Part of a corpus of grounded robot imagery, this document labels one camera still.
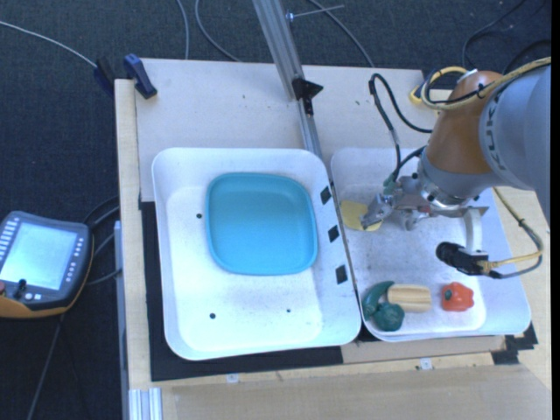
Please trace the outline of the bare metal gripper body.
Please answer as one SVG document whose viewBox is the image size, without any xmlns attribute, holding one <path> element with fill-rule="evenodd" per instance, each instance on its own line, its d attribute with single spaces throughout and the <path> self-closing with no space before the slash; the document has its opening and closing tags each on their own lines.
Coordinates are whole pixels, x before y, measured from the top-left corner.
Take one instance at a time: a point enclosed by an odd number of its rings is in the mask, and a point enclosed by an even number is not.
<svg viewBox="0 0 560 420">
<path fill-rule="evenodd" d="M 390 177 L 391 206 L 395 210 L 428 216 L 461 217 L 479 195 L 458 196 L 447 192 L 423 174 Z"/>
</svg>

